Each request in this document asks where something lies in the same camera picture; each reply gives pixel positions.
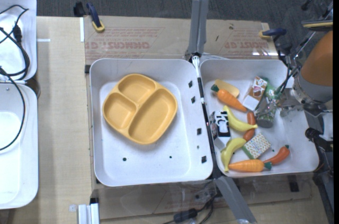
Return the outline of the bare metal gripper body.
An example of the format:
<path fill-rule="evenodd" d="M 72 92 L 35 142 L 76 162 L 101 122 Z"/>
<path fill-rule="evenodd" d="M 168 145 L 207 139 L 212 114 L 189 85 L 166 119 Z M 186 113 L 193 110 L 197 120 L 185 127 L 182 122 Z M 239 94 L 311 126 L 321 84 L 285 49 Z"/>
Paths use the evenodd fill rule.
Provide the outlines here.
<path fill-rule="evenodd" d="M 308 95 L 300 88 L 285 88 L 277 104 L 280 117 L 286 117 L 292 111 L 304 111 L 307 100 Z"/>

